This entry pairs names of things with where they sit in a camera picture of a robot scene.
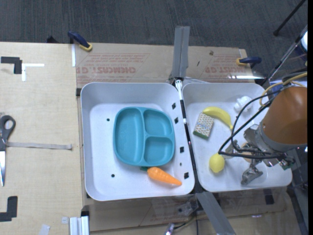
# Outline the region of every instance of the scissors handle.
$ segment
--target scissors handle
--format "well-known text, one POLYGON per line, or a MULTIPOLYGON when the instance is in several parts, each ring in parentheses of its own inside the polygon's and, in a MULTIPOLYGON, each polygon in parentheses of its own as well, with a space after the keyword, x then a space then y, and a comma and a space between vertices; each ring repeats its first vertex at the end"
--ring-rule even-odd
POLYGON ((1 128, 1 131, 2 131, 2 139, 4 142, 7 141, 7 139, 9 138, 11 132, 13 131, 13 129, 15 128, 15 120, 14 118, 12 118, 11 116, 9 115, 5 115, 5 116, 2 116, 1 117, 1 120, 0 120, 0 128, 1 128), (8 122, 8 121, 11 121, 12 122, 12 126, 10 128, 6 128, 5 127, 5 124, 8 122))

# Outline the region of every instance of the yellow clamp pad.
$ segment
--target yellow clamp pad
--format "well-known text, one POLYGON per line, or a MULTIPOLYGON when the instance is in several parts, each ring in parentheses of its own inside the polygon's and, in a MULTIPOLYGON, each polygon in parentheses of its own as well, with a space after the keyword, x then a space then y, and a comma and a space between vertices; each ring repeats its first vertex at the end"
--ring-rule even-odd
POLYGON ((80 47, 81 49, 85 50, 85 51, 91 51, 92 45, 91 45, 90 43, 88 43, 88 44, 89 44, 89 47, 88 47, 88 48, 86 48, 86 47, 83 46, 83 45, 79 45, 79 47, 80 47))
POLYGON ((239 65, 239 66, 246 66, 247 64, 245 64, 245 63, 240 63, 240 61, 239 61, 240 59, 241 59, 241 58, 237 58, 237 59, 236 59, 236 64, 239 65))

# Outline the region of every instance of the gray carpet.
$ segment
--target gray carpet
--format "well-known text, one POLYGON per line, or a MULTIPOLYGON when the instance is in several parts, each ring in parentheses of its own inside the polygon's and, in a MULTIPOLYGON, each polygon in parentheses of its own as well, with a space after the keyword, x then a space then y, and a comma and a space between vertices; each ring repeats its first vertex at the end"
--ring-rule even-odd
POLYGON ((173 45, 188 25, 190 46, 238 47, 268 74, 308 22, 308 1, 275 37, 301 0, 0 0, 0 41, 68 43, 73 30, 92 43, 173 45))

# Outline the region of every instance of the white plastic tray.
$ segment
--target white plastic tray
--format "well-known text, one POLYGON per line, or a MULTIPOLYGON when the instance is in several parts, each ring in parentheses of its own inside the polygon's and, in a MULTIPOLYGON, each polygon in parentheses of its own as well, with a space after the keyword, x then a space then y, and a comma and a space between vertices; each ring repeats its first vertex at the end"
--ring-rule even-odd
MULTIPOLYGON (((263 175, 253 180, 247 186, 241 185, 242 174, 248 169, 249 163, 243 158, 232 158, 225 161, 223 171, 214 174, 209 169, 210 157, 217 153, 221 145, 229 138, 231 131, 229 128, 220 122, 214 120, 208 140, 202 139, 192 134, 199 113, 208 106, 217 106, 226 110, 234 123, 238 112, 234 109, 236 100, 242 96, 256 98, 262 94, 264 89, 257 84, 218 84, 218 83, 190 83, 183 88, 183 98, 186 108, 186 116, 188 128, 190 131, 190 139, 192 142, 196 166, 198 170, 199 182, 202 187, 211 192, 223 192, 244 190, 252 188, 270 188, 287 186, 292 180, 291 169, 283 170, 280 165, 267 167, 263 162, 256 167, 263 172, 263 175)), ((236 124, 237 130, 259 109, 259 101, 255 101, 248 112, 243 113, 236 124)), ((243 137, 244 131, 252 124, 259 124, 266 114, 265 109, 255 120, 241 130, 234 139, 238 140, 238 145, 246 142, 243 137)))
POLYGON ((166 83, 90 83, 81 91, 85 187, 98 201, 185 195, 195 179, 177 90, 166 83), (124 107, 163 111, 173 122, 175 152, 163 170, 181 186, 150 179, 138 166, 121 162, 113 150, 114 119, 124 107))

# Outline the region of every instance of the scissors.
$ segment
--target scissors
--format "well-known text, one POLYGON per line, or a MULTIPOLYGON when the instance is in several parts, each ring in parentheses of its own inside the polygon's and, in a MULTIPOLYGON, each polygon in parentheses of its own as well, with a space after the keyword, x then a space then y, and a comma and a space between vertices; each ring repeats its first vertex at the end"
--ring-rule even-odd
POLYGON ((15 120, 11 116, 5 115, 0 118, 0 180, 2 186, 4 186, 5 180, 6 141, 15 128, 15 123, 15 120))

